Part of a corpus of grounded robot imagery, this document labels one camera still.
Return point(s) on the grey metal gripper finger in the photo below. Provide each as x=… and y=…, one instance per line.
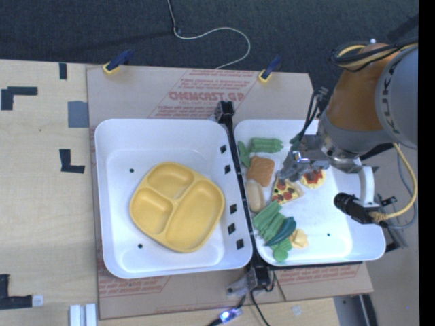
x=303, y=169
x=288, y=168

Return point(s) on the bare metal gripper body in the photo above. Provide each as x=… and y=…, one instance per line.
x=317, y=151

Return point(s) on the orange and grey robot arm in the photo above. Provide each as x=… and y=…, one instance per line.
x=357, y=97

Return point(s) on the round yellow and red pasta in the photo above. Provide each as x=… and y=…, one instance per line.
x=314, y=179

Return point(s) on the pizza slice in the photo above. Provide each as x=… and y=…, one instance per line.
x=287, y=193

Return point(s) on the orange toast slice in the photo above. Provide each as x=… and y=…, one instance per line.
x=261, y=170

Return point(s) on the beige bread roll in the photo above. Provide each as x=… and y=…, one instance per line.
x=255, y=195

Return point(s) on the green leaf vegetable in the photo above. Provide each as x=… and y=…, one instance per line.
x=243, y=155

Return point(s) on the thin black rod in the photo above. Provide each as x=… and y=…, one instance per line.
x=238, y=168

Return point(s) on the white plastic tray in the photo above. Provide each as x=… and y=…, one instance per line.
x=323, y=216
x=119, y=189

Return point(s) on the large green bean bundle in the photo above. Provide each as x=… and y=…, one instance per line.
x=268, y=217

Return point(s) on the dark green pea pod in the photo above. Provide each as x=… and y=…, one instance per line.
x=283, y=231

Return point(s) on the yellow pasta piece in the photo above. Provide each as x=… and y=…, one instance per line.
x=299, y=239

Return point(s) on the green round vegetable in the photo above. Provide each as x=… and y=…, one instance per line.
x=280, y=252

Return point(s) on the yellow divided plate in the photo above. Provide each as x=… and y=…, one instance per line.
x=176, y=205

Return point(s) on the brown cardboard board red print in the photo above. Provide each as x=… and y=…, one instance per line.
x=136, y=93

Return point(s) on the black cylinder on white bracket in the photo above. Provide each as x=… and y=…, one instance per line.
x=353, y=209

